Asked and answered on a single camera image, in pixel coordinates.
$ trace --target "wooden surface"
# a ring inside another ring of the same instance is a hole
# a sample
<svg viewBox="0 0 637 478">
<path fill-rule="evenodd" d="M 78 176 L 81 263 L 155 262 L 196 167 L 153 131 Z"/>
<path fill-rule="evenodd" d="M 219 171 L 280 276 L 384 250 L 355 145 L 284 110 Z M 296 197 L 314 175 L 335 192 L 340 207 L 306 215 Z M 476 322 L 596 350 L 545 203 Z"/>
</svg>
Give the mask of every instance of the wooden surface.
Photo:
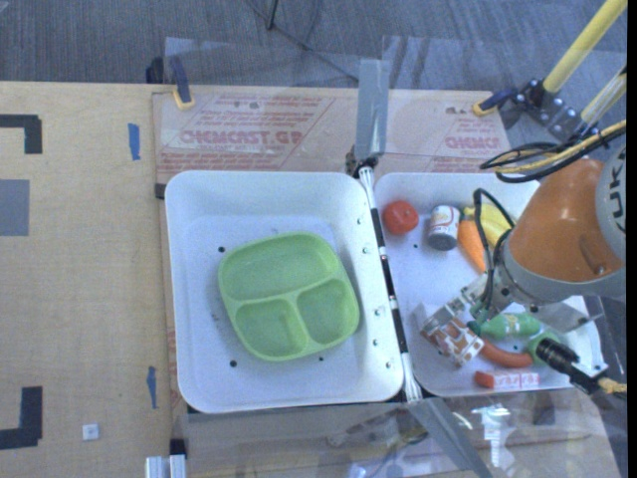
<svg viewBox="0 0 637 478">
<path fill-rule="evenodd" d="M 26 155 L 23 132 L 0 128 L 0 179 L 30 182 L 28 236 L 0 236 L 0 431 L 19 426 L 22 388 L 41 386 L 44 395 L 42 439 L 0 450 L 2 477 L 143 476 L 146 457 L 169 453 L 172 321 L 151 101 L 162 90 L 0 84 L 0 114 L 38 115 L 44 137 L 43 153 Z M 139 127 L 140 160 L 131 157 L 130 123 Z M 568 452 L 579 470 L 592 458 L 616 476 L 599 416 L 583 403 L 587 442 L 536 450 L 544 462 Z M 89 423 L 100 426 L 98 440 L 83 441 Z M 534 455 L 531 446 L 516 452 L 525 469 L 537 464 Z"/>
</svg>

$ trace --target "green divided dish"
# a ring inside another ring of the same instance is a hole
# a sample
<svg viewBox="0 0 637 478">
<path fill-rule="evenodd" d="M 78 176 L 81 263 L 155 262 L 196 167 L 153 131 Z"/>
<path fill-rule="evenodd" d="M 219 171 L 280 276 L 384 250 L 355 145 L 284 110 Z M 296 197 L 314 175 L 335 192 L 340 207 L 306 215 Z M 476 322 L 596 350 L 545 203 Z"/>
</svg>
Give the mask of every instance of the green divided dish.
<svg viewBox="0 0 637 478">
<path fill-rule="evenodd" d="M 239 339 L 269 361 L 333 347 L 358 327 L 356 295 L 338 256 L 310 232 L 267 237 L 229 252 L 219 289 Z"/>
</svg>

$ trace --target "white can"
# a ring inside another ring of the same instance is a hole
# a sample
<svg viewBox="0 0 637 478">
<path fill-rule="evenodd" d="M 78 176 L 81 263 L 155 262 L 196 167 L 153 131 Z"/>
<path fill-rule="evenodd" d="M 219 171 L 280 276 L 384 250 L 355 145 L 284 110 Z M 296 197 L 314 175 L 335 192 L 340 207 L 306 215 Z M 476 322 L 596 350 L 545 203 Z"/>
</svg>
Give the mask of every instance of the white can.
<svg viewBox="0 0 637 478">
<path fill-rule="evenodd" d="M 458 244 L 460 210 L 452 205 L 438 205 L 431 211 L 427 244 L 436 250 L 449 251 Z"/>
</svg>

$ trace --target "gray floor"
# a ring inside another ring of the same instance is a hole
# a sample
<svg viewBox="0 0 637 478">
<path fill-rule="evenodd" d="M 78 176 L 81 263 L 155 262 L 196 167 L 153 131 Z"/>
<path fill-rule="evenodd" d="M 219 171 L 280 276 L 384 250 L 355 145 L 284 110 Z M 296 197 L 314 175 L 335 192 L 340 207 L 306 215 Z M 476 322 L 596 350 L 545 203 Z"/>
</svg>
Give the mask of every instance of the gray floor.
<svg viewBox="0 0 637 478">
<path fill-rule="evenodd" d="M 145 83 L 166 40 L 180 38 L 231 45 L 187 57 L 193 82 L 351 86 L 343 71 L 384 57 L 395 88 L 496 91 L 545 76 L 605 0 L 281 0 L 268 31 L 253 7 L 266 14 L 270 1 L 0 0 L 0 80 Z M 564 98 L 583 108 L 626 55 L 624 13 Z M 621 101 L 600 124 L 625 114 Z M 625 304 L 608 306 L 607 360 L 625 380 Z M 627 475 L 626 407 L 610 404 L 602 411 Z"/>
</svg>

